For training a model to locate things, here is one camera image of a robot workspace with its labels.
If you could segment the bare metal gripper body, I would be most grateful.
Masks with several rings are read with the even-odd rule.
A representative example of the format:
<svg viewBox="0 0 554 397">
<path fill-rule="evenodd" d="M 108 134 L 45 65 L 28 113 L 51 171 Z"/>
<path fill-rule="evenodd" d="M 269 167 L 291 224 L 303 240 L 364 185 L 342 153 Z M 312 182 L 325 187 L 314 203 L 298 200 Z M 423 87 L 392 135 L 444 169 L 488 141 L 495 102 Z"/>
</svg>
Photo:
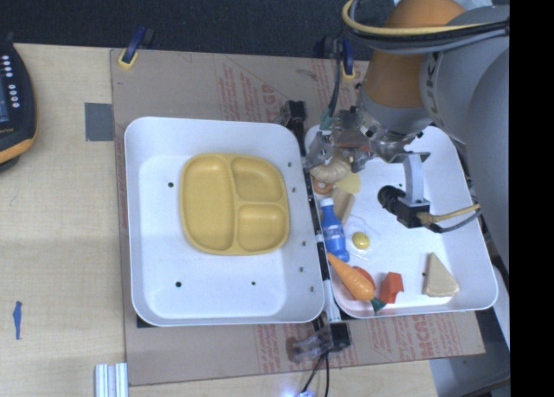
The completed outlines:
<svg viewBox="0 0 554 397">
<path fill-rule="evenodd" d="M 402 163 L 405 147 L 418 134 L 418 109 L 393 107 L 352 107 L 341 111 L 332 124 L 334 148 L 351 161 L 351 153 L 365 150 L 370 160 Z"/>
</svg>

